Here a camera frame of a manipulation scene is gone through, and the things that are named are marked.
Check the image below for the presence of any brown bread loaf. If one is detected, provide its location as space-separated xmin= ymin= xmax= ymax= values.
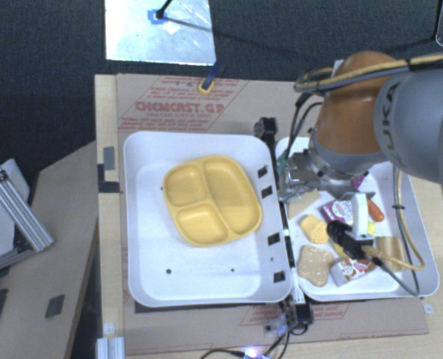
xmin=373 ymin=236 xmax=406 ymax=273

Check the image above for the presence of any black block with thin wires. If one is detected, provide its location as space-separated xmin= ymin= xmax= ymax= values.
xmin=280 ymin=300 xmax=315 ymax=328
xmin=254 ymin=117 xmax=278 ymax=141

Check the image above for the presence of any white carton brown print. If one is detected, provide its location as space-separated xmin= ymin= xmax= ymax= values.
xmin=329 ymin=257 xmax=377 ymax=288

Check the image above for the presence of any black cylinder on white bracket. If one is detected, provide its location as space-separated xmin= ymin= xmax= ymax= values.
xmin=326 ymin=191 xmax=376 ymax=260

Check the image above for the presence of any tan bread slice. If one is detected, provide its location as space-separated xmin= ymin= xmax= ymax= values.
xmin=287 ymin=190 xmax=323 ymax=219

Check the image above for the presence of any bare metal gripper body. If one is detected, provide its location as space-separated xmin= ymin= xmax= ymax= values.
xmin=285 ymin=150 xmax=369 ymax=200

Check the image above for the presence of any thin black and white rod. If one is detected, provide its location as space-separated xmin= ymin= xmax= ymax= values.
xmin=265 ymin=135 xmax=303 ymax=308

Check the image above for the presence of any yellow corn cob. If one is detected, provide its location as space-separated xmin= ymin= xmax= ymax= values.
xmin=299 ymin=214 xmax=331 ymax=245

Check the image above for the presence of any purple and white carton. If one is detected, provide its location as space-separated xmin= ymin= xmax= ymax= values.
xmin=321 ymin=199 xmax=355 ymax=226

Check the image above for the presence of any yellow divided plate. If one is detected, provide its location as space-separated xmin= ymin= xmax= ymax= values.
xmin=162 ymin=155 xmax=264 ymax=248

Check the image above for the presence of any brown cardboard board red print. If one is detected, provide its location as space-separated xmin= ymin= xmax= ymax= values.
xmin=114 ymin=73 xmax=430 ymax=357

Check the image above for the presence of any white plastic tray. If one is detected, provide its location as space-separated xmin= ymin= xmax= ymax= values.
xmin=123 ymin=130 xmax=293 ymax=308
xmin=275 ymin=136 xmax=441 ymax=302

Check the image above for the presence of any beige biscuit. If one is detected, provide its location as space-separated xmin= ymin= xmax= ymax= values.
xmin=296 ymin=245 xmax=335 ymax=288

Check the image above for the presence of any orange carrot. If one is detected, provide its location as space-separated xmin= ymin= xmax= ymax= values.
xmin=367 ymin=199 xmax=385 ymax=223

